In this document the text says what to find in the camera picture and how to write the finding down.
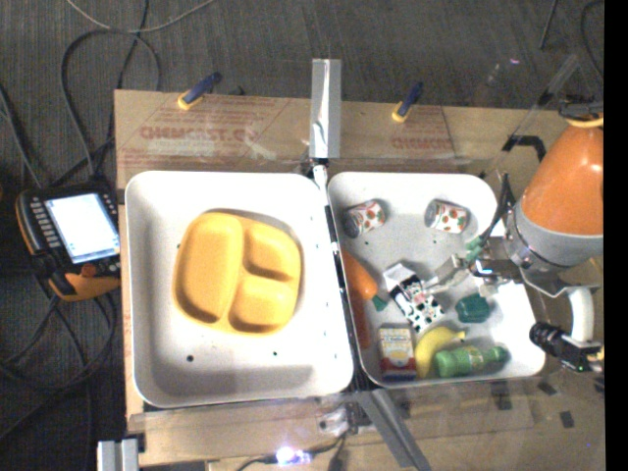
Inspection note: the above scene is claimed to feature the white plastic tray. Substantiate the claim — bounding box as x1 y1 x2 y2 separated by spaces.
326 171 547 390
124 170 355 409

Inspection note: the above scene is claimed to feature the yellow and red carton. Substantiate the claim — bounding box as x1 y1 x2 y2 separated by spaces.
377 326 418 382

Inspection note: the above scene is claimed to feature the red sausage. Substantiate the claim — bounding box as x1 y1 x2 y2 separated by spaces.
350 295 372 351

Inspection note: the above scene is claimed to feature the dark green rounded object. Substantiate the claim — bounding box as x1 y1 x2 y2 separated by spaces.
454 292 492 324

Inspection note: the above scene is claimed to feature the white can with tomato print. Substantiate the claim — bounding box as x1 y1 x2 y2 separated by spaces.
424 198 471 236
341 199 388 239

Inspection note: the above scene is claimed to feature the yellow divided plate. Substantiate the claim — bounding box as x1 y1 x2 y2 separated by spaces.
171 211 304 336

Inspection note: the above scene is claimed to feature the brown cardboard board red print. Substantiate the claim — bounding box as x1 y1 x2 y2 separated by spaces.
113 89 604 466

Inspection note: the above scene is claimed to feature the black and white carton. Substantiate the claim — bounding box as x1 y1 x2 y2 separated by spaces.
382 261 446 335

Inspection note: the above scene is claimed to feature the green bottle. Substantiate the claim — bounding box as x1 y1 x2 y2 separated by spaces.
434 344 510 380

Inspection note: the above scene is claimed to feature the yellow banana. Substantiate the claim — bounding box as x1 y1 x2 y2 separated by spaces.
414 325 467 380

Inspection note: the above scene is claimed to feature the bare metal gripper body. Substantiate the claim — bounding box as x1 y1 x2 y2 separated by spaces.
468 236 535 288

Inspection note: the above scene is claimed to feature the black cylinder on white bracket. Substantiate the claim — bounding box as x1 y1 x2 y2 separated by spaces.
528 286 603 374

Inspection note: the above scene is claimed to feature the orange carrot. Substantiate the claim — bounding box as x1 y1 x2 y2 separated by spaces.
341 248 390 312

